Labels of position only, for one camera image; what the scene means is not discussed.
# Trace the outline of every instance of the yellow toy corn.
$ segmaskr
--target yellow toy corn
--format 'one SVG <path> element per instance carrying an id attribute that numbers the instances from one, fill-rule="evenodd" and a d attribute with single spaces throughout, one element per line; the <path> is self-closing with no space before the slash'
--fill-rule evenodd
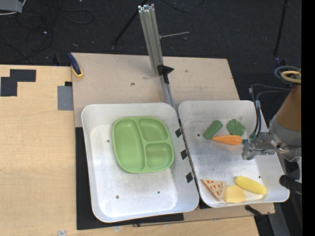
<path id="1" fill-rule="evenodd" d="M 265 186 L 248 177 L 238 176 L 235 178 L 235 183 L 243 189 L 256 194 L 265 194 L 267 192 Z"/>

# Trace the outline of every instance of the plastic food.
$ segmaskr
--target plastic food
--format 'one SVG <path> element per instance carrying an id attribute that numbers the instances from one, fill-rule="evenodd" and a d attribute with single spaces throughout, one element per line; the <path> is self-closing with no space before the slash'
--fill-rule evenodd
<path id="1" fill-rule="evenodd" d="M 230 145 L 239 145 L 243 142 L 242 137 L 237 135 L 215 136 L 212 138 L 212 140 Z"/>
<path id="2" fill-rule="evenodd" d="M 231 135 L 242 136 L 245 132 L 245 127 L 237 120 L 232 119 L 226 124 L 226 129 Z"/>
<path id="3" fill-rule="evenodd" d="M 238 185 L 229 185 L 226 187 L 223 200 L 228 203 L 240 203 L 246 200 L 243 189 Z"/>
<path id="4" fill-rule="evenodd" d="M 220 201 L 225 193 L 226 182 L 225 181 L 215 181 L 211 179 L 203 179 L 201 182 L 208 189 L 211 195 L 217 200 Z"/>
<path id="5" fill-rule="evenodd" d="M 238 176 L 235 178 L 235 183 L 243 189 L 256 194 L 265 194 L 267 192 L 265 186 L 248 177 Z"/>
<path id="6" fill-rule="evenodd" d="M 210 125 L 210 127 L 206 130 L 206 132 L 203 134 L 203 136 L 208 140 L 211 137 L 213 137 L 213 135 L 215 133 L 217 133 L 222 127 L 223 127 L 222 122 L 220 122 L 219 120 L 215 120 Z"/>
<path id="7" fill-rule="evenodd" d="M 162 171 L 174 162 L 170 133 L 157 118 L 120 118 L 114 123 L 112 134 L 117 162 L 126 172 Z"/>

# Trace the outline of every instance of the metal pole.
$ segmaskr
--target metal pole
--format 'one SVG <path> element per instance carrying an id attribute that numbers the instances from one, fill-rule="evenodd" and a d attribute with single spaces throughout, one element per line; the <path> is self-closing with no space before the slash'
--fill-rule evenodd
<path id="1" fill-rule="evenodd" d="M 173 101 L 169 82 L 167 79 L 164 79 L 164 76 L 160 75 L 158 72 L 158 66 L 163 66 L 163 56 L 161 43 L 159 41 L 158 25 L 156 13 L 154 10 L 154 4 L 138 6 L 138 11 L 143 33 L 146 39 L 152 70 L 156 76 L 160 76 L 167 103 L 175 109 L 175 104 Z"/>

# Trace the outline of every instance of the white tray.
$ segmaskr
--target white tray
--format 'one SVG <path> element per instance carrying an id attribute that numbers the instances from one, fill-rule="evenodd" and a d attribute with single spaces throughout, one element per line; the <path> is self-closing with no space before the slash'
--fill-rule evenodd
<path id="1" fill-rule="evenodd" d="M 254 130 L 256 114 L 251 101 L 185 101 L 179 106 L 179 115 L 189 148 L 192 167 L 197 180 L 200 197 L 210 207 L 228 207 L 256 203 L 284 202 L 289 197 L 289 190 L 279 184 L 284 174 L 278 156 L 258 155 L 255 159 L 242 159 L 242 145 L 231 146 L 207 140 L 204 132 L 215 120 L 223 123 L 215 136 L 228 135 L 226 124 L 235 118 L 246 128 L 243 138 Z M 261 131 L 267 131 L 264 119 Z M 267 188 L 265 195 L 244 191 L 246 201 L 226 203 L 216 201 L 200 182 L 203 178 L 224 180 L 233 185 L 236 176 L 250 177 Z"/>
<path id="2" fill-rule="evenodd" d="M 171 135 L 174 163 L 154 173 L 131 174 L 122 170 L 116 160 L 112 127 L 122 117 L 149 116 L 163 121 Z M 173 214 L 194 210 L 199 194 L 188 158 L 176 111 L 166 103 L 95 104 L 82 111 L 92 209 L 103 222 Z"/>

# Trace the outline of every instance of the black mat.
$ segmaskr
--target black mat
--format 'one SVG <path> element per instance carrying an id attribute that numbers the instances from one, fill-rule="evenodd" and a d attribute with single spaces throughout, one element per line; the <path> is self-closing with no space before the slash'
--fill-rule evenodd
<path id="1" fill-rule="evenodd" d="M 182 213 L 132 219 L 115 223 L 104 223 L 98 220 L 92 211 L 88 165 L 82 128 L 75 129 L 76 136 L 76 194 L 77 194 L 77 229 L 94 229 L 121 225 L 183 221 Z"/>

